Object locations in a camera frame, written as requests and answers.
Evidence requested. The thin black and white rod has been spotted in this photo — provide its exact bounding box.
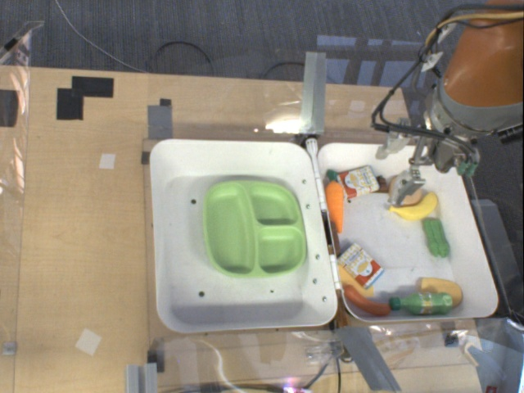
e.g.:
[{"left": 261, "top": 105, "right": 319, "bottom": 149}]
[{"left": 305, "top": 137, "right": 343, "bottom": 292}]

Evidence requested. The tan round bread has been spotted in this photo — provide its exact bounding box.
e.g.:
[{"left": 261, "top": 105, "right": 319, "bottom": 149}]
[{"left": 387, "top": 174, "right": 424, "bottom": 206}]

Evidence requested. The yellow flat slice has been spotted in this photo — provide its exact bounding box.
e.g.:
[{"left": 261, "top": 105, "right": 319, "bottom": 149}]
[{"left": 337, "top": 264, "right": 376, "bottom": 299}]

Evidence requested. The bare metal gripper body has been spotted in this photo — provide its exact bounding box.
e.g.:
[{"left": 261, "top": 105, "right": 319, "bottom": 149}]
[{"left": 423, "top": 105, "right": 481, "bottom": 175}]

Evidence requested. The green plastic bottle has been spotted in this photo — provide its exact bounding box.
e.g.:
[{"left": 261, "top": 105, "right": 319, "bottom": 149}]
[{"left": 388, "top": 291, "right": 454, "bottom": 317}]

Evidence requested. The orange carrot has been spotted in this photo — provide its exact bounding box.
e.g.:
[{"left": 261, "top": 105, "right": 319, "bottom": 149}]
[{"left": 325, "top": 169, "right": 346, "bottom": 234}]

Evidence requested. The red and white carton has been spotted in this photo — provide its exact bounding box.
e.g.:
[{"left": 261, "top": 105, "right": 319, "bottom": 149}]
[
  {"left": 337, "top": 165, "right": 381, "bottom": 201},
  {"left": 336, "top": 242, "right": 386, "bottom": 290}
]

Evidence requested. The green vegetable bundle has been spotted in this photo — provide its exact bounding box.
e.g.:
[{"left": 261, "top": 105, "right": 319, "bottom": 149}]
[{"left": 422, "top": 218, "right": 451, "bottom": 258}]

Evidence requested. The white plastic tray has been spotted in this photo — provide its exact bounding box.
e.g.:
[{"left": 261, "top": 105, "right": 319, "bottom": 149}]
[
  {"left": 317, "top": 142, "right": 499, "bottom": 323},
  {"left": 149, "top": 138, "right": 339, "bottom": 334}
]

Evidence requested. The red sausage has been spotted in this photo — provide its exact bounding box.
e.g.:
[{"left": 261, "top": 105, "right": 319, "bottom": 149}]
[{"left": 343, "top": 284, "right": 392, "bottom": 318}]

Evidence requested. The yellow banana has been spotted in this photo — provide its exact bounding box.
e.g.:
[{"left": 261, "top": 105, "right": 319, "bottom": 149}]
[{"left": 388, "top": 191, "right": 439, "bottom": 222}]

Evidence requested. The yellow bread roll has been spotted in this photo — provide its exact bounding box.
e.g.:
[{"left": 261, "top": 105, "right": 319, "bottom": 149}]
[{"left": 415, "top": 276, "right": 463, "bottom": 307}]

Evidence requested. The green divided plate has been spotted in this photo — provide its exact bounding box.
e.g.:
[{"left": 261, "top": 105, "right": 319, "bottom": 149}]
[{"left": 203, "top": 180, "right": 308, "bottom": 278}]

